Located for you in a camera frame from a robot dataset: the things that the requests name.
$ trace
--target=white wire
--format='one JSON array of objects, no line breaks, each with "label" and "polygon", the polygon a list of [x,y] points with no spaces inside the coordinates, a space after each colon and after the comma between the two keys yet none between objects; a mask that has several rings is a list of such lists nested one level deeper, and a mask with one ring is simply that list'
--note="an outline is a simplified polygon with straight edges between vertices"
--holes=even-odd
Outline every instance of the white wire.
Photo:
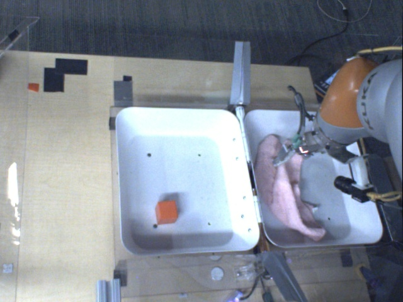
[{"label": "white wire", "polygon": [[[370,0],[370,3],[369,3],[369,5],[368,5],[368,9],[366,10],[365,14],[364,14],[361,18],[358,18],[358,19],[355,19],[355,20],[349,20],[349,21],[347,21],[347,20],[337,19],[337,18],[331,16],[330,14],[328,14],[326,11],[324,11],[324,10],[322,9],[322,7],[321,7],[319,1],[320,1],[320,0],[316,0],[316,4],[317,4],[317,7],[319,8],[319,10],[320,10],[325,16],[327,16],[327,17],[329,17],[330,19],[333,19],[333,20],[335,20],[335,21],[338,21],[338,22],[340,22],[340,23],[356,23],[356,22],[361,21],[362,19],[364,19],[364,18],[368,15],[368,13],[370,12],[371,6],[372,6],[372,0]],[[342,5],[343,10],[347,9],[347,7],[344,5],[343,2],[341,2],[341,0],[336,0],[336,1],[337,1],[339,4]]]}]

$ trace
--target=wooden surface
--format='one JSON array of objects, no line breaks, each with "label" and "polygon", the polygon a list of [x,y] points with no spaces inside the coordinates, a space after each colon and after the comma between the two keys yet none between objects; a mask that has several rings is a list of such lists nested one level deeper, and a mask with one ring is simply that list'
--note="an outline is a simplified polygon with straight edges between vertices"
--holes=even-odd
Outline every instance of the wooden surface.
[{"label": "wooden surface", "polygon": [[[54,67],[57,57],[87,59],[88,75],[66,75],[64,93],[44,93],[43,68]],[[231,64],[221,63],[30,53],[29,81],[39,83],[40,92],[26,91],[29,99],[17,301],[95,301],[96,281],[113,276],[118,262],[115,250],[122,249],[114,244],[118,234],[114,231],[108,128],[113,81],[122,80],[123,75],[133,76],[135,102],[168,99],[180,103],[188,99],[185,95],[200,98],[202,103],[210,99],[222,103],[229,95],[231,71]],[[292,96],[285,89],[289,84],[300,90],[307,104],[315,103],[308,69],[252,66],[253,100],[273,108],[293,106]],[[121,254],[132,258],[127,252]],[[368,301],[363,282],[352,268],[342,267],[339,259],[334,258],[330,264],[326,255],[303,256],[301,261],[304,259],[305,264],[296,263],[293,268],[309,301]],[[318,261],[314,267],[312,259]],[[147,271],[136,269],[144,262],[138,259],[133,271]],[[202,273],[197,268],[194,272]],[[183,272],[168,279],[174,284],[188,280]],[[206,279],[195,276],[195,281],[203,283]],[[158,281],[150,280],[143,283],[148,287],[140,288],[138,293],[152,292],[158,285]],[[273,283],[270,287],[276,301],[282,301]],[[205,289],[188,293],[187,297],[178,292],[150,294],[124,301],[221,301],[232,291],[232,284],[229,289]],[[261,291],[249,301],[261,301]]]}]

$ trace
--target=yellow cable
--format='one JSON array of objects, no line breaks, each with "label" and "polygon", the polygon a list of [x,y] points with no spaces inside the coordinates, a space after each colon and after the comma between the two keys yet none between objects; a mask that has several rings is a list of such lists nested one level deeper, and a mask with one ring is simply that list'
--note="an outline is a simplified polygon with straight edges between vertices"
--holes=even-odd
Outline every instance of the yellow cable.
[{"label": "yellow cable", "polygon": [[401,191],[391,191],[385,194],[367,193],[366,194],[372,201],[380,200],[383,202],[395,201],[402,198]]},{"label": "yellow cable", "polygon": [[366,53],[380,53],[380,52],[402,52],[401,46],[386,46],[386,47],[378,47],[378,48],[369,48],[360,50],[356,56],[364,55]]}]

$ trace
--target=orange block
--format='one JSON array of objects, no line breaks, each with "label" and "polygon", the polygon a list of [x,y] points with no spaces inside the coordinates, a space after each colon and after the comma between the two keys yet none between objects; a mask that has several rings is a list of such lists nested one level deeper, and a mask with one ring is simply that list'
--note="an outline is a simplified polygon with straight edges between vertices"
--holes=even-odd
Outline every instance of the orange block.
[{"label": "orange block", "polygon": [[39,84],[37,83],[28,83],[28,89],[33,92],[39,92]]},{"label": "orange block", "polygon": [[157,224],[172,224],[178,219],[175,200],[160,201],[156,206]]}]

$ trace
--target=pink towel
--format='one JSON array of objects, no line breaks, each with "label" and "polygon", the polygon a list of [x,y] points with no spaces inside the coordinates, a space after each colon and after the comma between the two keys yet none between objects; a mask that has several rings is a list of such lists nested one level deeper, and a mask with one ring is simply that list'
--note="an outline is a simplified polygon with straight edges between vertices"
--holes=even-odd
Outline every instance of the pink towel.
[{"label": "pink towel", "polygon": [[259,195],[284,225],[317,242],[326,231],[315,221],[313,207],[303,203],[300,197],[300,171],[304,158],[294,155],[275,167],[273,159],[280,149],[281,143],[274,135],[267,136],[259,145],[255,163]]}]

